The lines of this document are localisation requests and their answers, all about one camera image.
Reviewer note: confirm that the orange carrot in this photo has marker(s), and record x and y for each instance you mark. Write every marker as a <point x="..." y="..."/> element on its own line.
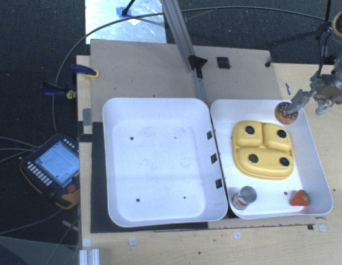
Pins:
<point x="299" y="199"/>

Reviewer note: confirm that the white plastic tray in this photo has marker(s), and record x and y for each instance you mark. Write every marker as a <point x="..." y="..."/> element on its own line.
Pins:
<point x="303" y="159"/>
<point x="160" y="161"/>

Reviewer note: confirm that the brown cardboard board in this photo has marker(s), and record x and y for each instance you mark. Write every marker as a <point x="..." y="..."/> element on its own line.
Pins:
<point x="149" y="70"/>

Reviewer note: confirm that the yellow divided plate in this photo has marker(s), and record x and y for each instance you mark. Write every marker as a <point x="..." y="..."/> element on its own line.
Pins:
<point x="263" y="150"/>

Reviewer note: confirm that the orange and white can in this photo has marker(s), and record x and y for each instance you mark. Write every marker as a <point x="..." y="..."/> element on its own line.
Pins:
<point x="244" y="197"/>

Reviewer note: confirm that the brown sprinkled doughnut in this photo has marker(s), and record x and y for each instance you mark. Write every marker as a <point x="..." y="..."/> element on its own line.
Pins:
<point x="281" y="114"/>

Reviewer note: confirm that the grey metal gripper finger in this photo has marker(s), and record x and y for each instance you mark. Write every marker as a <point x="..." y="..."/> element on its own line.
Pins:
<point x="324" y="108"/>
<point x="299" y="99"/>

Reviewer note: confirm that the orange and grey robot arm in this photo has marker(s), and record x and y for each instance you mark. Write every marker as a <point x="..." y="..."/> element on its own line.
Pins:
<point x="341" y="23"/>

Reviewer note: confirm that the black block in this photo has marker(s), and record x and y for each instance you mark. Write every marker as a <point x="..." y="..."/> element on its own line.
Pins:
<point x="223" y="62"/>

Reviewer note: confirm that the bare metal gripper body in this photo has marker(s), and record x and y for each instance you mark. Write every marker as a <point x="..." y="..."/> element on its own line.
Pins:
<point x="332" y="87"/>

